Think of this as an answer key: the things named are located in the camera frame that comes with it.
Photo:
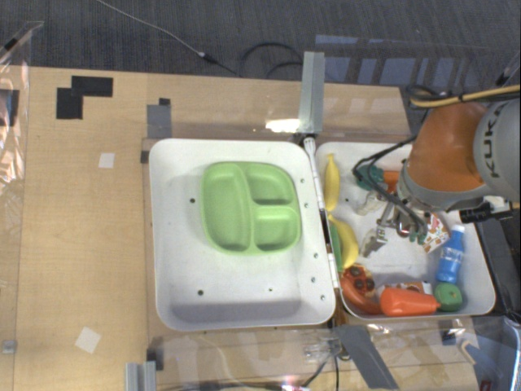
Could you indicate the white carton with red print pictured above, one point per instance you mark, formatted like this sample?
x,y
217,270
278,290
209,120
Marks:
x,y
436,236

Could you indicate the green divided plate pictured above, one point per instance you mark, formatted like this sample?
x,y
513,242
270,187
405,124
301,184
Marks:
x,y
228,206

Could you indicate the orange bottle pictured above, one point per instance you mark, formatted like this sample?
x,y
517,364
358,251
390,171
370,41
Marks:
x,y
407,303

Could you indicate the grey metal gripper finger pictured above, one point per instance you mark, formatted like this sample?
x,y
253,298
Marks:
x,y
382,233
369,244

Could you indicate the blue bottle with white cap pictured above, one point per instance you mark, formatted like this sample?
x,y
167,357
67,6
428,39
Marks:
x,y
449,261

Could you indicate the green toy vegetable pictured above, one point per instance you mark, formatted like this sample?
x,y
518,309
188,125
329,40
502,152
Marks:
x,y
336,247

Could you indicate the yellow banana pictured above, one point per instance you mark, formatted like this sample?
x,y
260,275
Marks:
x,y
332,181
348,242

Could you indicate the toy pizza slice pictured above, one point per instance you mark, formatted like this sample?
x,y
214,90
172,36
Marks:
x,y
360,277

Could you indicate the white plastic tray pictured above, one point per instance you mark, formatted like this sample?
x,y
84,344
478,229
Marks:
x,y
228,287
399,259

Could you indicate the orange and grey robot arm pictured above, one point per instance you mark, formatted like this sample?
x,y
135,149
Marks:
x,y
447,153

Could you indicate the green toy apple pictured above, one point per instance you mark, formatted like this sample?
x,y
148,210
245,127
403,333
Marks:
x,y
447,297

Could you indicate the red toy sausage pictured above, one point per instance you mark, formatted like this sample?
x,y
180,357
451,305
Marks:
x,y
358,300

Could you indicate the orange carrot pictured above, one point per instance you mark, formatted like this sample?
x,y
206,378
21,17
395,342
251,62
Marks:
x,y
391,176

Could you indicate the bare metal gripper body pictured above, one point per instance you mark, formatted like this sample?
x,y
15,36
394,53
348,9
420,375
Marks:
x,y
391,217

